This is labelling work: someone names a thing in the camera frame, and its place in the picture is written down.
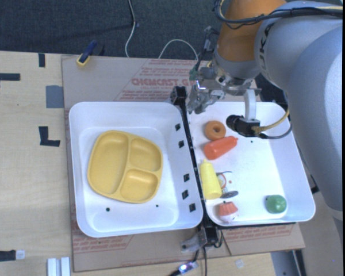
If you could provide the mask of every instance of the wooden table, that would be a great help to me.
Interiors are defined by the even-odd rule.
[[[25,259],[0,262],[0,275],[46,275],[48,258],[72,258],[64,109],[46,108],[45,87],[62,86],[61,55],[0,51],[0,73],[21,80],[0,82],[0,251],[24,250]],[[59,147],[40,146],[39,127]],[[243,267],[236,265],[241,259]],[[75,275],[169,275],[176,263]],[[204,262],[189,275],[203,275]],[[271,255],[208,260],[208,275],[274,276]]]

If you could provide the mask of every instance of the cardboard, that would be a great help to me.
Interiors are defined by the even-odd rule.
[[[174,86],[189,90],[194,84],[189,81],[189,71],[196,62],[92,56],[86,66],[80,67],[76,59],[77,56],[62,57],[74,271],[191,260],[194,253],[182,253],[180,242],[191,238],[195,228],[100,239],[81,232],[75,218],[68,113],[82,101],[168,101]],[[224,243],[220,248],[210,248],[209,258],[305,247],[298,224],[241,227],[223,230],[223,235]]]

